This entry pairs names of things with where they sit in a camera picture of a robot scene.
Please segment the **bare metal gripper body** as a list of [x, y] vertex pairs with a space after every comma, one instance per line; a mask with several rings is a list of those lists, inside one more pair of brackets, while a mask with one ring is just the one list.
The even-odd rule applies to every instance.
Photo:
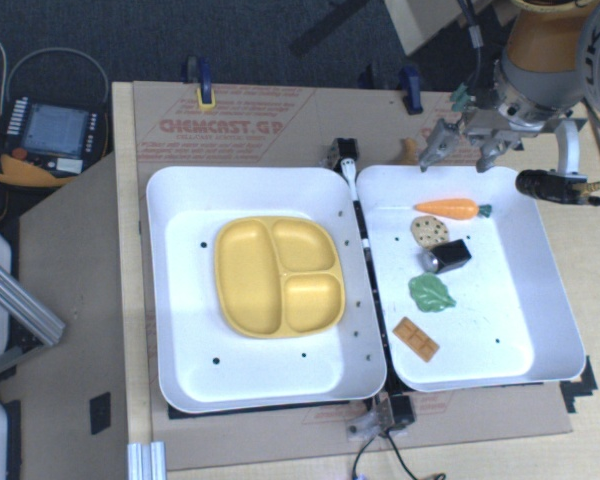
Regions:
[[484, 152], [504, 152], [522, 138], [538, 135], [555, 109], [537, 104], [516, 89], [479, 89], [465, 106], [462, 133]]

